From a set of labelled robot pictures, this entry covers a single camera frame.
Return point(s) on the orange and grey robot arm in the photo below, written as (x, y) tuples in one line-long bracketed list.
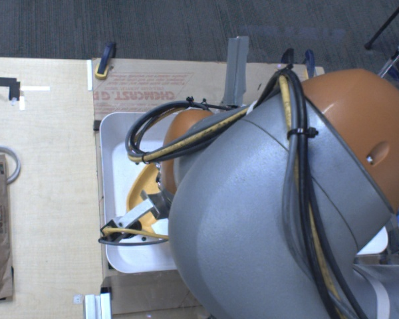
[(239, 211)]

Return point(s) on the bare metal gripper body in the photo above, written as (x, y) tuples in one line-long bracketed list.
[(163, 200)]

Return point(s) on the yellow divided plate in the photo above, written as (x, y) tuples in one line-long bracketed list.
[(140, 186)]

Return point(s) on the brown cardboard board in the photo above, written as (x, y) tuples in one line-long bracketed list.
[(143, 85)]

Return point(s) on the black cylinder on white bracket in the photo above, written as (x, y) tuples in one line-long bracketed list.
[(136, 213)]

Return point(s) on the white plastic tray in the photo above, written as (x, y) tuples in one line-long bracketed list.
[(374, 244), (119, 184)]

